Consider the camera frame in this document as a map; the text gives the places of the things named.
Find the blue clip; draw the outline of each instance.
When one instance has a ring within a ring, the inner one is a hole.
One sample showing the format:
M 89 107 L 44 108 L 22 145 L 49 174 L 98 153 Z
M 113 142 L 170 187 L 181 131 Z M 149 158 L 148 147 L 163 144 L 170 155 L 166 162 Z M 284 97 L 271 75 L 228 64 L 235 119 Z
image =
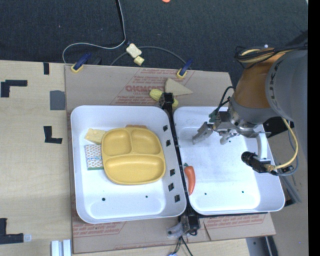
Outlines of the blue clip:
M 78 73 L 84 67 L 84 64 L 91 58 L 92 53 L 88 52 L 82 55 L 82 57 L 71 67 L 71 71 Z
M 178 70 L 178 72 L 176 73 L 176 76 L 179 79 L 183 79 L 186 76 L 187 69 L 191 66 L 192 62 L 193 62 L 193 60 L 191 58 L 188 59 L 188 61 L 185 63 L 185 65 Z

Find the yellow plate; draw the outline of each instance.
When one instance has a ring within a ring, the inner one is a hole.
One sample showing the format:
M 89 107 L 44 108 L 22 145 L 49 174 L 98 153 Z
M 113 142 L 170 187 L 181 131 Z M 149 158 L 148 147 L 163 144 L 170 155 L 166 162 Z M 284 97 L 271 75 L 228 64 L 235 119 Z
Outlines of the yellow plate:
M 159 138 L 146 128 L 125 127 L 107 131 L 101 142 L 107 177 L 121 185 L 155 182 L 166 172 Z

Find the yellow sponge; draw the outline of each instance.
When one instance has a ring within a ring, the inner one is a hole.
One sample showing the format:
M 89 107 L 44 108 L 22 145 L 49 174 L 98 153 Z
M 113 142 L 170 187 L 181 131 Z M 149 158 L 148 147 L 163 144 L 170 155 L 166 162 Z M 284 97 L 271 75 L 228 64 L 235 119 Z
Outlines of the yellow sponge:
M 152 89 L 150 92 L 149 92 L 149 95 L 152 99 L 154 99 L 155 101 L 159 101 L 160 100 L 160 97 L 161 95 L 163 94 L 163 91 L 162 90 L 159 90 L 159 89 Z M 173 104 L 172 104 L 172 107 L 177 107 L 179 104 L 179 102 L 174 99 L 173 101 Z

